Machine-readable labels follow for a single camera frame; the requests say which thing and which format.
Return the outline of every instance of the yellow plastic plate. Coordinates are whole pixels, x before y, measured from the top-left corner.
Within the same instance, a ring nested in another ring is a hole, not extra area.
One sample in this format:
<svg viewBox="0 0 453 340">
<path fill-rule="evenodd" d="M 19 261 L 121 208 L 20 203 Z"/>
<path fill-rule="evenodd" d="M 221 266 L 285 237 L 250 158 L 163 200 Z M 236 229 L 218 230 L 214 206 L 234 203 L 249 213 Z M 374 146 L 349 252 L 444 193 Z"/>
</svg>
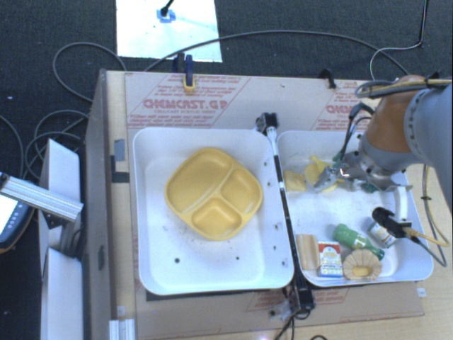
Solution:
<svg viewBox="0 0 453 340">
<path fill-rule="evenodd" d="M 165 185 L 165 201 L 197 233 L 222 241 L 253 217 L 263 191 L 255 176 L 233 157 L 207 147 L 173 172 Z"/>
</svg>

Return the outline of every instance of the white tray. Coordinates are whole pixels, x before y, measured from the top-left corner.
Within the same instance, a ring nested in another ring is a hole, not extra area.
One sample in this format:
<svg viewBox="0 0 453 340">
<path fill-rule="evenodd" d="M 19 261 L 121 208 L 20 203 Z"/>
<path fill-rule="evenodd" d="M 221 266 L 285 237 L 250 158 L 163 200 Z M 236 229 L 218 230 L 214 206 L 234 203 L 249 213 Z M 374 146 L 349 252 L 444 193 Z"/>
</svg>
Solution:
<svg viewBox="0 0 453 340">
<path fill-rule="evenodd" d="M 317 156 L 322 161 L 332 162 L 332 158 L 343 146 L 344 139 L 344 132 L 284 132 L 278 138 L 282 168 L 303 173 L 304 167 L 311 162 L 311 155 Z M 357 149 L 357 146 L 358 139 L 353 137 L 347 152 Z M 401 173 L 395 174 L 393 179 L 397 183 L 407 183 L 405 175 Z M 377 241 L 367 233 L 369 224 L 373 222 L 372 211 L 377 206 L 395 211 L 395 199 L 392 193 L 350 192 L 341 187 L 327 193 L 315 193 L 309 188 L 301 193 L 289 192 L 287 199 L 295 234 L 313 234 L 319 241 L 332 241 L 336 225 L 344 223 L 349 228 L 366 234 L 378 248 Z M 408 193 L 407 202 L 408 219 L 413 223 L 415 230 L 423 232 L 411 192 Z M 340 247 L 344 260 L 351 250 L 345 246 Z M 400 239 L 384 251 L 382 273 L 373 281 L 319 277 L 316 271 L 303 271 L 303 273 L 308 281 L 320 287 L 421 281 L 432 273 L 431 256 L 408 239 Z"/>
<path fill-rule="evenodd" d="M 164 186 L 194 152 L 216 147 L 260 182 L 263 203 L 233 238 L 215 242 L 189 228 L 167 206 Z M 282 288 L 294 265 L 268 139 L 252 130 L 150 127 L 133 140 L 139 275 L 157 295 Z"/>
</svg>

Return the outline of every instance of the gray robot arm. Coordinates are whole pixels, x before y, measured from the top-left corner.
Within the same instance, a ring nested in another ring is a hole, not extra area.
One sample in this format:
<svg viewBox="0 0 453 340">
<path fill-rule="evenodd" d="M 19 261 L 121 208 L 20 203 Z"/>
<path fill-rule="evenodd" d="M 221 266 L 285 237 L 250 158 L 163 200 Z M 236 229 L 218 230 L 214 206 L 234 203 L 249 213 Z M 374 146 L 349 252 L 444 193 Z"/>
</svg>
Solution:
<svg viewBox="0 0 453 340">
<path fill-rule="evenodd" d="M 419 91 L 409 103 L 404 117 L 404 135 L 411 152 L 388 152 L 373 147 L 366 133 L 360 154 L 387 174 L 401 171 L 411 164 L 434 168 L 452 211 L 452 85 Z"/>
</svg>

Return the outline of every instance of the yellow object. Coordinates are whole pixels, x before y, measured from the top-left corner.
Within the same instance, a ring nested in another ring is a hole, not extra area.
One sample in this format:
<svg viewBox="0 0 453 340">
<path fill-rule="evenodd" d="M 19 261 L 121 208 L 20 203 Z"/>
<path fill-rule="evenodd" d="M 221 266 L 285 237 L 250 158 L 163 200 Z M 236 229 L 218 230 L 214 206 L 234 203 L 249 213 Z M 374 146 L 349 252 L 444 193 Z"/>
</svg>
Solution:
<svg viewBox="0 0 453 340">
<path fill-rule="evenodd" d="M 303 270 L 316 270 L 320 266 L 318 240 L 311 234 L 296 236 L 297 253 Z"/>
<path fill-rule="evenodd" d="M 343 274 L 349 280 L 374 280 L 382 270 L 382 263 L 368 249 L 356 249 L 343 262 Z"/>
<path fill-rule="evenodd" d="M 287 191 L 306 190 L 305 178 L 302 174 L 290 170 L 284 170 L 283 180 L 285 181 L 285 188 Z"/>
<path fill-rule="evenodd" d="M 208 147 L 173 172 L 165 185 L 165 201 L 197 233 L 221 241 L 232 238 L 253 217 L 263 191 L 233 157 Z"/>
<path fill-rule="evenodd" d="M 319 174 L 326 168 L 326 166 L 329 166 L 326 162 L 319 160 L 316 156 L 312 155 L 310 156 L 310 160 L 312 160 L 312 164 L 308 164 L 305 166 L 305 179 L 310 183 L 311 186 L 314 186 L 314 184 L 318 181 L 319 179 Z M 332 191 L 337 187 L 337 183 L 334 183 L 332 186 L 329 186 L 328 188 L 325 188 L 324 192 L 326 191 Z"/>
<path fill-rule="evenodd" d="M 187 84 L 187 79 L 186 79 L 186 76 L 184 74 L 183 87 L 184 87 L 184 91 L 193 91 L 195 89 L 195 77 L 192 77 L 192 86 L 189 86 Z"/>
</svg>

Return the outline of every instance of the blue tape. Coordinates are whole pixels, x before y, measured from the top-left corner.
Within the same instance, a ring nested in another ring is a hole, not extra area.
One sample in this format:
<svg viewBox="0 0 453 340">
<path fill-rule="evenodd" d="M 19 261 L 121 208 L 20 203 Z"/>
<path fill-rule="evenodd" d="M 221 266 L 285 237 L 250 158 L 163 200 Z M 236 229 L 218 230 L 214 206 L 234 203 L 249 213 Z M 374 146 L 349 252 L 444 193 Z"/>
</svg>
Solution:
<svg viewBox="0 0 453 340">
<path fill-rule="evenodd" d="M 167 16 L 162 16 L 161 9 L 157 9 L 157 18 L 161 23 L 171 23 L 176 20 L 176 14 L 173 10 L 168 10 Z"/>
</svg>

